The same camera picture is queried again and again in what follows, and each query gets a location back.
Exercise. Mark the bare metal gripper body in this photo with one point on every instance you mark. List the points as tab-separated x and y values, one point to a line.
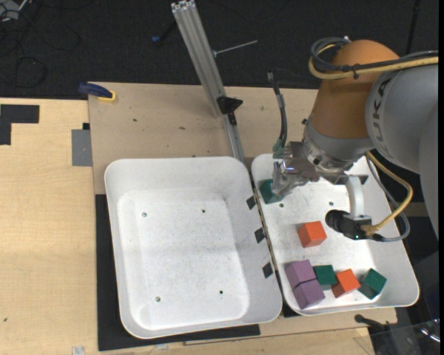
301	166

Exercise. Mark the white plastic tray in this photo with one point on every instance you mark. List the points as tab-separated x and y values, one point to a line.
340	257
181	250

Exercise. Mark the orange cube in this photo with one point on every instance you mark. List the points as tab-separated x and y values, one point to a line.
346	282
311	233

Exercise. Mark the green cube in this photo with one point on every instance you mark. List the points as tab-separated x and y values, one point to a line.
372	283
325	275
266	192

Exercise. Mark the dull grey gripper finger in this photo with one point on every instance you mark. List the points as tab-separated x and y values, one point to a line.
293	186
279	185

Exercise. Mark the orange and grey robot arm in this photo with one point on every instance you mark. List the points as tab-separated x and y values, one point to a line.
392	124

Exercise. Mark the pale wood board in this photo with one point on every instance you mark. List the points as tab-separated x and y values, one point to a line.
151	131

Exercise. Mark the purple cube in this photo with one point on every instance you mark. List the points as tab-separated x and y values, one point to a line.
309	294
299	272

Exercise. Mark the black cylinder on white bracket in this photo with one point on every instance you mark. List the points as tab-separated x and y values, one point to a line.
346	222

